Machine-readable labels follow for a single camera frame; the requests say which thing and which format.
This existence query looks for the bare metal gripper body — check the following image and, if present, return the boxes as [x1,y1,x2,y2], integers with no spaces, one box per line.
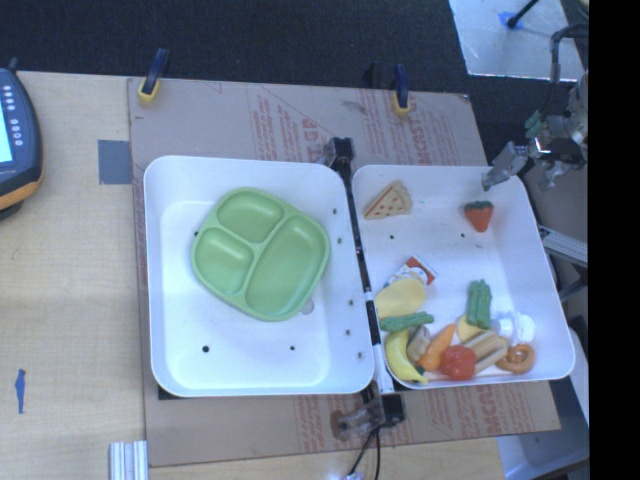
[528,76,590,169]

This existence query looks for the orange strawberry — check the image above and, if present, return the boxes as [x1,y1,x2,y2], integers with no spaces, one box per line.
[463,199,495,234]

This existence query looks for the white plastic tray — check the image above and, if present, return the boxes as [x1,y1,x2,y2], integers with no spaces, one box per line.
[350,163,577,391]
[142,154,377,399]

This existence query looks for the tan pizza slice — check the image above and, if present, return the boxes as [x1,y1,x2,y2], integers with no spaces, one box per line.
[361,179,414,221]

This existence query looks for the white and orange carton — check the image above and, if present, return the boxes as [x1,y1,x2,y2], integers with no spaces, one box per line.
[383,254,439,290]

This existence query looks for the green asparagus bundle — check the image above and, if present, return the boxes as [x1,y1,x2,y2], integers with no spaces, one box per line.
[466,278,494,331]

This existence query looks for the white cream swirl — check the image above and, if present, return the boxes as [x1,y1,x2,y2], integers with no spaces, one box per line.
[491,309,538,345]

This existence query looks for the yellow potato chip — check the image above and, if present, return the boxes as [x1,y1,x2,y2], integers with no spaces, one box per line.
[373,277,428,320]

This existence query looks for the yellow cheese wedge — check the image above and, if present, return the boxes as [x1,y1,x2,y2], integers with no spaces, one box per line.
[456,313,485,344]

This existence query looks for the thin black and white rod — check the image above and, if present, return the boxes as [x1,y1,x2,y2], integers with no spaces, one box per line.
[341,165,396,396]

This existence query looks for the green bean pod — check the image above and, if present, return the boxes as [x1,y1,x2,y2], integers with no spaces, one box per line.
[378,311,436,333]

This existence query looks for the orange pretzel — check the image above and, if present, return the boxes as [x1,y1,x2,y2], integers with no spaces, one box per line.
[495,342,537,375]

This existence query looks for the orange carrot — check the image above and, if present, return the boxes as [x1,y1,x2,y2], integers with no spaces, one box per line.
[416,323,458,373]

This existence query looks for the beige bread piece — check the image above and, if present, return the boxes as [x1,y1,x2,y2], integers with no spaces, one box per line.
[405,324,433,365]

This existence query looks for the yellow banana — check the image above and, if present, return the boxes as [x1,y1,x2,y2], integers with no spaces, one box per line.
[384,328,431,386]

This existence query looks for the green divided plate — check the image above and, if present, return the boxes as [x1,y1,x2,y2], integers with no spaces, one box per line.
[189,186,332,324]

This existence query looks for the brown cardboard board red print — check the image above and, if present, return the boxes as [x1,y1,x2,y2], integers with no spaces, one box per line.
[126,77,563,469]

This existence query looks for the black block with thin wires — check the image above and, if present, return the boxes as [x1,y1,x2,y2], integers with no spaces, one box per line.
[322,136,357,170]
[330,391,407,441]

